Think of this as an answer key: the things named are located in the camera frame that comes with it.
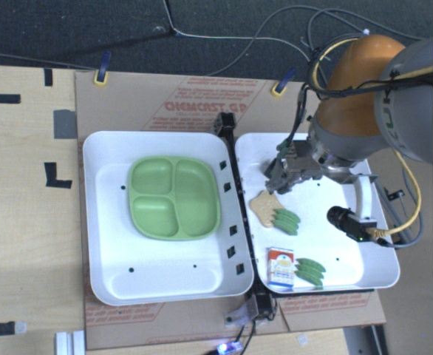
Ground brown cardboard board red print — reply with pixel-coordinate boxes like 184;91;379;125
74;70;388;351

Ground green pea pods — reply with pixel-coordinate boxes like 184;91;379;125
293;257;327;288
271;207;301;237

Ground black cylinder on white bracket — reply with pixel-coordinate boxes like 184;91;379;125
326;174;379;243

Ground white plastic tray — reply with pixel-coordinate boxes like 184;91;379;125
234;132;401;295
82;130;256;307

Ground green divided plate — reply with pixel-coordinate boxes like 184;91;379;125
127;155;222;242

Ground red and white carton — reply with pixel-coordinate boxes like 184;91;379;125
266;246;296;291

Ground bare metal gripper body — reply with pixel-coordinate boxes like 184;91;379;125
282;135;358;185

